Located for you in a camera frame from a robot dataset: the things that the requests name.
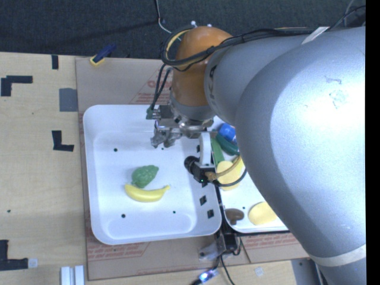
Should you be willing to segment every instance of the brown object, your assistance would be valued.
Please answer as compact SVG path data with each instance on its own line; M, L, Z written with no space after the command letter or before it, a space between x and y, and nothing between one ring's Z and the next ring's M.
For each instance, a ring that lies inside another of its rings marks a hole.
M176 59L188 58L207 50L211 46L217 46L229 37L231 37L229 33L215 27L200 26L193 28L183 36ZM209 58L193 64L190 69L184 72L174 70L172 92L174 98L182 105L208 105L203 89L203 78Z
M226 217L230 221L231 225L236 225L236 221L242 220L244 218L244 212L239 209L231 208L226 209Z

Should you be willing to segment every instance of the black tape mark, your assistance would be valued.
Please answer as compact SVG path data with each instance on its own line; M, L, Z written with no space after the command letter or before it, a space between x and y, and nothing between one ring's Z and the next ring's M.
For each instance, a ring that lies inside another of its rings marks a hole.
M12 83L33 83L33 76L7 76L1 78L0 96L10 96L12 93Z
M77 112L78 96L77 91L73 88L59 89L59 111L60 112Z
M58 55L52 55L52 69L58 69Z
M12 83L6 78L1 78L0 96L10 96L12 93Z
M214 216L214 210L210 209L207 211L207 217L210 219Z
M28 259L8 259L8 240L0 240L0 271L28 269Z
M33 76L7 76L11 83L33 83Z
M203 196L199 199L199 202L201 203L201 206L203 206L203 205L207 202L206 196L203 195Z
M74 151L74 145L62 145L62 131L52 131L54 147L58 151Z

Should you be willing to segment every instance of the white tray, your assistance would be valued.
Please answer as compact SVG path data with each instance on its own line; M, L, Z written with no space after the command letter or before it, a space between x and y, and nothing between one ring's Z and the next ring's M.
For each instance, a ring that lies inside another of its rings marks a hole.
M222 125L223 121L215 117L212 129L218 129ZM235 157L223 153L224 159L233 160ZM236 221L235 225L232 225L229 221L229 225L232 229L240 233L258 233L258 232L280 232L287 231L288 228L277 217L274 221L262 225L254 225L248 219L248 213L251 208L259 202L264 202L265 199L255 186L248 173L240 182L239 186L231 190L219 189L220 198L223 204L223 209L238 209L244 213L242 220Z
M181 138L173 147L153 148L154 121L145 119L147 108L99 105L84 114L91 227L108 245L211 235L221 225L215 187L202 187L183 165L197 155L198 140ZM124 185L136 168L149 164L159 172L146 189L171 188L158 202L134 201Z

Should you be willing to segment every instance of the cable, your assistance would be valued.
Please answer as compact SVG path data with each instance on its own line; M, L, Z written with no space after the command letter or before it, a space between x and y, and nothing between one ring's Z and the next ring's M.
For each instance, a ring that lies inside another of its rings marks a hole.
M242 157L239 156L235 162L232 164L232 166L230 166L228 169L226 169L225 171L222 171L222 172L219 172L219 173L214 173L214 172L206 172L205 175L207 176L207 179L211 182L215 179L218 179L219 177L223 176L223 175L226 175L228 173L230 173L233 169L235 169L235 167L240 163L240 161L242 160Z
M237 253L232 252L232 254L233 254L234 256L238 256L238 255L240 254L240 252L242 251L242 248L243 248L243 241L242 241L242 238L240 237L239 239L240 239L240 243L239 243L239 247L238 247L238 249L237 249Z
M163 43L161 47L161 59L165 64L168 64L174 67L178 71L186 71L193 64L201 62L208 58L212 53L217 50L227 48L229 46L238 45L248 41L259 40L269 37L278 37L278 36L296 36L301 34L310 34L313 30L306 28L262 28L259 30L250 31L248 33L242 34L240 36L230 37L218 46L210 46L208 49L196 53L190 57L183 59L169 59L168 53L173 42L180 37L181 35L187 33L188 31L194 29L195 26L186 26L174 31Z
M162 76L162 72L164 70L164 67L166 66L166 64L163 64L160 68L160 72L159 72L159 76L157 77L157 81L156 81L156 89L154 90L154 97L153 97L153 101L152 101L152 104L150 105L150 109L153 110L154 109L154 106L156 105L156 102L157 100L159 99L163 89L164 89L164 86L166 84L166 80L167 80L167 77L169 76L170 72L172 71L172 68L169 68L167 69L166 71L166 74L164 76L164 80L162 81L162 84L161 84L161 87L159 88L159 85L160 85L160 80L161 80L161 76Z
M243 178L246 176L246 174L247 174L247 169L244 169L242 176L238 180L236 180L232 183L220 183L217 179L213 180L212 183L217 187L231 187L231 186L236 185L237 183L241 182L243 180Z
M344 14L333 26L331 26L328 30L332 30L334 28L336 28L337 26L339 26L339 24L342 23L342 21L344 21L345 18L347 18L348 16L352 15L354 12L358 11L358 10L361 10L363 8L366 8L365 5L362 5L362 6L359 6L357 8L354 8L352 11L348 12L347 14Z
M226 274L227 274L227 278L228 278L228 280L230 281L231 285L235 285L235 283L232 281L231 276L230 276L230 274L228 273L227 268L226 268L226 266L225 266L225 264L224 264L224 261L223 261L223 254L220 255L220 262L221 262L221 264L222 264L222 266L223 266L223 268L224 268L224 270L225 270L225 272L226 272Z
M219 262L220 262L220 256L218 256L216 258L216 261L215 261L215 264L214 264L214 267L205 271L204 273L202 273L199 278L194 281L191 285L200 285L200 284L204 284L205 282L207 282L208 280L210 280L211 278L215 277L218 275L218 271L217 271L217 268L219 266Z
M352 4L354 3L355 0L351 0L350 3L348 4L347 8L346 8L346 11L344 12L344 14L348 14L348 12L350 11L350 8L352 6ZM347 26L347 17L343 20L344 22L344 26Z
M159 0L154 0L154 3L156 4L156 11L157 11L157 15L158 15L158 18L159 18L159 26L161 27L161 29L163 29L167 33L171 34L172 32L169 31L168 29L166 29L165 27L163 27L162 24L161 24L161 13L160 13Z

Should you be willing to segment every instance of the green object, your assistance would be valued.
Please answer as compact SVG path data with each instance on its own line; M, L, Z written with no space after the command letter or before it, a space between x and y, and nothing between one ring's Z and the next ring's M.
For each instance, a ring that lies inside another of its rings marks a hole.
M226 140L219 133L216 135L216 140L220 144L223 151L226 152L228 155L239 155L239 147L233 144L232 142Z
M132 173L132 184L139 188L145 188L157 175L159 168L150 164L139 167Z
M215 138L211 139L211 148L213 149L214 165L217 167L218 164L224 160L224 155L220 144Z

